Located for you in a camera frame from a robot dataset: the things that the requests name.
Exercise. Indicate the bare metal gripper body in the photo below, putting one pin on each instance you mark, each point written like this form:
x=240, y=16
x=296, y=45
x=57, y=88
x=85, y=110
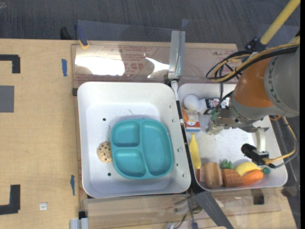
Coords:
x=226, y=118

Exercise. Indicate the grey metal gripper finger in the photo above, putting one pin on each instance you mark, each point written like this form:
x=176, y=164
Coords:
x=210, y=130
x=219, y=128

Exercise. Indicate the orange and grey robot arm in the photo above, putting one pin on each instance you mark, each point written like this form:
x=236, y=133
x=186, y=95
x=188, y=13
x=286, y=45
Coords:
x=257, y=85

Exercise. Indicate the white plastic tray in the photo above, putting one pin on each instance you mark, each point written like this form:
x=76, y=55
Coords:
x=128, y=99
x=226, y=147

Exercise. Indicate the white and orange carton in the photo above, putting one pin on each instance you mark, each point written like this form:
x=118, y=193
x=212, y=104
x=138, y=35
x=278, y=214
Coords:
x=192, y=121

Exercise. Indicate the long yellow banana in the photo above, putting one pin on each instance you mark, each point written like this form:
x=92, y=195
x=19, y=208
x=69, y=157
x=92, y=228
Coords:
x=195, y=151

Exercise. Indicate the white egg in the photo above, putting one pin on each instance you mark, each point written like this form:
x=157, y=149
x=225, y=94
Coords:
x=191, y=102

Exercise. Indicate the brown bread loaf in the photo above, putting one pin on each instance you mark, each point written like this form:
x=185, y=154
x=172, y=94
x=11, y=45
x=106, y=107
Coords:
x=212, y=175

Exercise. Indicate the orange sausage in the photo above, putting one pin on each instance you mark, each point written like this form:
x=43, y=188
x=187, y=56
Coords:
x=198, y=175

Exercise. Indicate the short yellow banana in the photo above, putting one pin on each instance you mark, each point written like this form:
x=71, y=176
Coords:
x=246, y=168

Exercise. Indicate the orange pineapple with green leaves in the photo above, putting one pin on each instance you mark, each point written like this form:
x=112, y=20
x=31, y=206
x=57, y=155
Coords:
x=231, y=177

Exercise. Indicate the orange carrot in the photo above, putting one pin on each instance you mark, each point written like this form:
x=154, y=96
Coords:
x=252, y=177

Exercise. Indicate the blue divided plate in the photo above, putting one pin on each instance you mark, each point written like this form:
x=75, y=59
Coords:
x=143, y=149

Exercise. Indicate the tan chocolate chip biscuit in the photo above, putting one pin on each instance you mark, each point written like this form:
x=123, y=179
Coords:
x=103, y=153

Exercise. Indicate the yellow pole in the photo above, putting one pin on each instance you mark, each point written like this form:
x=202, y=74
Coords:
x=281, y=17

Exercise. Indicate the small white square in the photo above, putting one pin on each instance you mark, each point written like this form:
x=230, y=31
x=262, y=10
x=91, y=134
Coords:
x=43, y=206

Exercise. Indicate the black cylinder on white bracket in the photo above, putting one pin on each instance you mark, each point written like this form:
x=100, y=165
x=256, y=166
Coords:
x=255, y=153

